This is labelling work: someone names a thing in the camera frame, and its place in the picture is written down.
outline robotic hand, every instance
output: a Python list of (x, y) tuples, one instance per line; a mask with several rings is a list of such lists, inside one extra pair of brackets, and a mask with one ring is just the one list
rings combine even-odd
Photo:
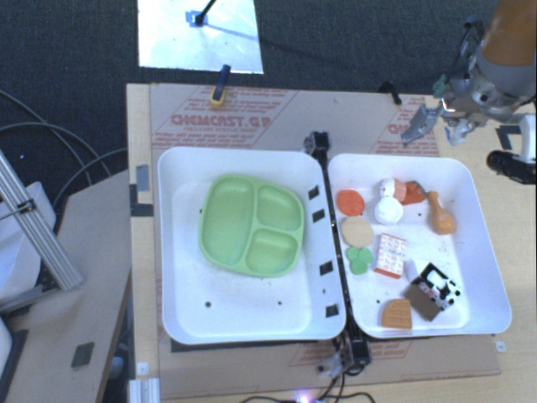
[[(488, 119), (518, 126), (523, 138), (520, 154), (493, 151), (487, 164), (515, 181), (535, 184), (535, 115), (516, 111), (535, 102), (536, 28), (537, 0), (500, 0), (486, 32), (481, 21), (470, 17), (456, 60), (434, 86), (440, 103), (419, 109), (401, 133), (403, 143), (429, 132), (438, 117), (447, 122), (452, 145), (464, 142)], [(456, 72), (461, 59), (467, 61), (465, 70)]]

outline white tray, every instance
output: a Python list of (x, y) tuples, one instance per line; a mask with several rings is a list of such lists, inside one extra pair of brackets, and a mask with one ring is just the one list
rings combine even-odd
[[(284, 186), (305, 209), (298, 264), (259, 278), (208, 261), (198, 244), (200, 210), (212, 182), (242, 174)], [(300, 152), (174, 148), (159, 160), (163, 321), (186, 344), (330, 339), (346, 321), (322, 171)], [(319, 195), (310, 200), (309, 191)], [(312, 214), (325, 211), (313, 223)], [(331, 272), (320, 267), (330, 263)]]
[[(504, 331), (511, 322), (511, 308), (498, 270), (472, 176), (458, 161), (382, 155), (341, 154), (329, 164), (332, 195), (353, 188), (360, 192), (366, 209), (363, 216), (372, 224), (375, 237), (369, 248), (373, 262), (365, 275), (353, 275), (344, 258), (352, 311), (358, 326), (376, 338), (411, 338), (448, 334), (485, 334)], [(430, 225), (427, 200), (404, 206), (401, 221), (384, 226), (375, 220), (379, 182), (394, 177), (418, 181), (427, 191), (438, 191), (442, 206), (456, 219), (451, 235), (436, 234)], [(344, 215), (336, 210), (338, 225)], [(406, 259), (431, 262), (462, 287), (462, 296), (432, 322), (412, 309), (412, 330), (381, 327), (382, 309), (389, 300), (403, 298), (409, 285), (405, 275), (396, 280), (373, 271), (381, 233), (403, 238)], [(341, 239), (345, 257), (348, 248)]]

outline green plate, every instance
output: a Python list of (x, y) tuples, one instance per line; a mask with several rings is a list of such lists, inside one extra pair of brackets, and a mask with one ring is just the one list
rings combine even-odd
[(290, 190), (243, 175), (213, 182), (201, 212), (199, 242), (212, 263), (247, 275), (275, 277), (295, 266), (304, 208)]

